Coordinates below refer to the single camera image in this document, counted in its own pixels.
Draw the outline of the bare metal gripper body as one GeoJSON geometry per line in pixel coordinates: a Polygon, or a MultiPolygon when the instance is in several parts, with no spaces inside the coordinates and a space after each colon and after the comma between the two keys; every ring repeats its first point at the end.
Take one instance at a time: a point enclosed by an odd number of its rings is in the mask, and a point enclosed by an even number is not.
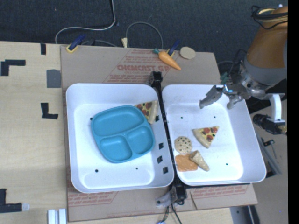
{"type": "Polygon", "coordinates": [[[246,70],[233,72],[227,75],[223,91],[229,96],[242,99],[267,99],[266,85],[257,82],[246,70]]]}

